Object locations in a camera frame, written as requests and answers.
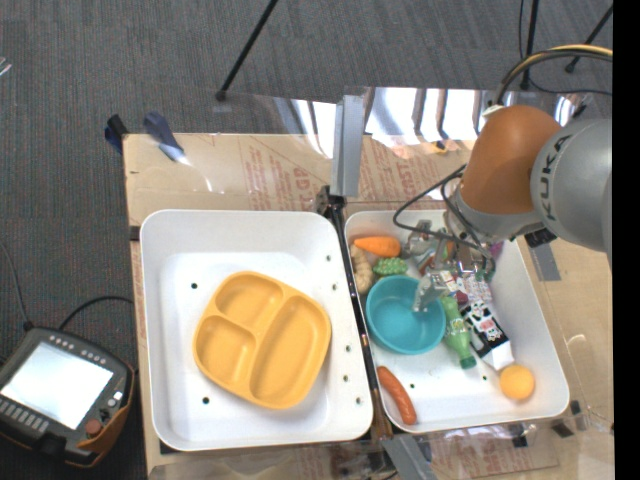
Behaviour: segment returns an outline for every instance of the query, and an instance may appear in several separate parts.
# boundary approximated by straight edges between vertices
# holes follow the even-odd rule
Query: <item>orange ball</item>
[[[528,368],[512,364],[500,374],[500,389],[505,396],[514,400],[525,400],[531,396],[536,380]]]

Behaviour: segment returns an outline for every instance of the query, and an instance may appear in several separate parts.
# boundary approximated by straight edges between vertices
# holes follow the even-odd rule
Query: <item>white tray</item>
[[[404,243],[410,233],[393,223],[393,211],[363,211],[345,223],[347,243],[371,235],[393,235]],[[443,211],[407,210],[398,220],[409,225],[430,219],[433,228],[443,226]],[[408,274],[419,277],[410,264]],[[505,397],[495,370],[477,355],[477,366],[463,370],[455,352],[444,343],[418,356],[390,352],[371,340],[376,366],[387,366],[409,393],[418,421],[402,422],[393,399],[382,390],[389,419],[410,433],[434,432],[464,427],[548,418],[563,412],[569,403],[569,386],[549,329],[529,279],[518,245],[505,242],[491,284],[498,323],[511,340],[516,362],[534,374],[536,387],[524,402]],[[364,310],[366,297],[360,297]]]
[[[373,407],[334,227],[311,212],[161,210],[140,230],[151,412],[159,438],[181,451],[356,439]],[[299,404],[267,409],[198,369],[192,339],[216,287],[252,270],[318,301],[329,350]]]

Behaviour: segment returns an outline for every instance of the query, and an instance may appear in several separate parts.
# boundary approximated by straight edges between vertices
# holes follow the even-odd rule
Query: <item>metal bracket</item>
[[[346,95],[336,105],[331,194],[357,196],[364,133],[364,97]]]
[[[403,480],[438,480],[410,434],[393,436],[393,439],[382,441],[382,446]]]

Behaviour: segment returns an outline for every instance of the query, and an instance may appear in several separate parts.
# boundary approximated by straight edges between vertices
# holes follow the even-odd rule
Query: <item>cardboard surface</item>
[[[316,195],[330,182],[331,158],[305,136],[176,134],[176,138],[193,165],[172,162],[148,135],[128,135],[123,141],[132,229],[139,227],[151,212],[162,208],[313,211]],[[428,143],[407,146],[401,137],[390,137],[385,143],[363,137],[360,197],[349,200],[345,218],[365,209],[396,209],[467,160],[468,144],[447,141],[446,145],[447,151],[442,153]],[[439,207],[442,203],[434,201],[420,203],[415,209]],[[545,281],[538,278],[539,258],[532,255],[521,239],[518,242],[558,349],[572,399],[582,412],[567,414],[564,427],[568,433],[549,429],[544,435],[536,432],[535,442],[525,447],[514,447],[511,439],[494,439],[487,445],[477,437],[466,440],[459,436],[434,436],[430,441],[434,472],[442,479],[487,476],[500,480],[612,479],[615,477],[614,438],[609,432],[613,423],[612,282],[606,256],[556,240],[550,244],[552,254],[546,261],[554,262],[560,280]],[[226,470],[222,474],[218,469],[217,474],[222,476],[212,473],[213,477],[247,478],[249,474],[251,478],[282,478],[286,470],[291,478],[334,478],[335,467],[332,472],[331,464],[335,466],[336,457],[344,453],[340,448],[331,452],[325,448],[312,452],[308,448],[251,450],[252,459],[246,458],[247,450],[162,453],[150,418],[143,272],[140,247],[135,240],[131,242],[131,259],[146,459],[151,478],[160,470],[164,475],[175,471],[178,475],[175,478],[184,477],[190,465],[203,471],[228,467],[233,457],[243,454],[250,463],[257,461],[255,471]],[[269,460],[275,460],[276,453],[285,455],[279,466],[269,466],[267,459],[262,459],[267,462],[258,460],[261,456],[256,454],[263,452],[272,454]],[[307,460],[309,454],[313,460]],[[353,455],[349,460],[358,464],[355,469],[361,472],[369,467],[361,455]],[[297,466],[287,469],[289,463]],[[389,471],[378,473],[384,478]],[[207,474],[195,478],[208,478]],[[354,472],[354,476],[347,478],[360,477]]]

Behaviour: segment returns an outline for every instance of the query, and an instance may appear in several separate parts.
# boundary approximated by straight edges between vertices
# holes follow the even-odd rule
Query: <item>toy carrot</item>
[[[400,256],[402,245],[400,240],[393,236],[368,236],[356,238],[353,241],[360,249],[364,249],[383,258],[395,258]]]

